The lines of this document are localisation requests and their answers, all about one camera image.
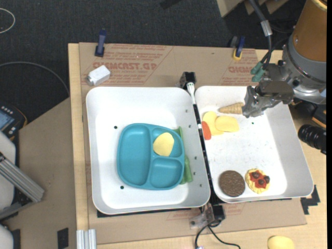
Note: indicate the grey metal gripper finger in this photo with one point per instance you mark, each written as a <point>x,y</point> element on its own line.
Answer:
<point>262,105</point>
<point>249,102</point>

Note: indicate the blue divided plate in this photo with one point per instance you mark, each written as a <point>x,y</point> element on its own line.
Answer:
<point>135,154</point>

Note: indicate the white plastic tray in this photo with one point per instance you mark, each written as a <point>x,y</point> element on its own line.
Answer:
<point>109,105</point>
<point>249,152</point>

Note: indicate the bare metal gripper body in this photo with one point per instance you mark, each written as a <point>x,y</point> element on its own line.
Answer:
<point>277,90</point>

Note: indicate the thin black and white rod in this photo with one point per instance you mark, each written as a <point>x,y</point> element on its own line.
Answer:
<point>203,139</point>

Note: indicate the small white bottle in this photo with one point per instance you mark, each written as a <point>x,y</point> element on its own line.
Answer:
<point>98,75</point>

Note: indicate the orange carrot slice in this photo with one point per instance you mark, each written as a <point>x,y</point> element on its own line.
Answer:
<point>206,131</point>

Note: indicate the black cylinder on white bracket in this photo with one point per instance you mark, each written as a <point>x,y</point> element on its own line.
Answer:
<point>312,138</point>

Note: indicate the yellow spaghetti with meatballs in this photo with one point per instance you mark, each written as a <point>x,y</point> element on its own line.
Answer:
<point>257,181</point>

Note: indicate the tan ice cream cone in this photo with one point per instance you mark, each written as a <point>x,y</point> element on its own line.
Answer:
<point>232,108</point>

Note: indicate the yellow rounded toy food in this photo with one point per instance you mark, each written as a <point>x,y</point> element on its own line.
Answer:
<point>280,242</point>

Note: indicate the yellow potato chip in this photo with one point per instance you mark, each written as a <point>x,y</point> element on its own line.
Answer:
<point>163,144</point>
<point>227,124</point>
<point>210,118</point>

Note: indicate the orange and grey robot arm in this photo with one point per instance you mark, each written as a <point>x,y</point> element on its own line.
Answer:
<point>310,32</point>

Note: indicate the brown cardboard board red print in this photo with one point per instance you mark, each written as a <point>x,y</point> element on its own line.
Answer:
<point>160,61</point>

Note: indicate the green lettuce leaf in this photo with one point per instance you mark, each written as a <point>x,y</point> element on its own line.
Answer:
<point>188,170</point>

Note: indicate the brown round biscuit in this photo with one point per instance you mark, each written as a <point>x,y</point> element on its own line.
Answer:
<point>232,183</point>

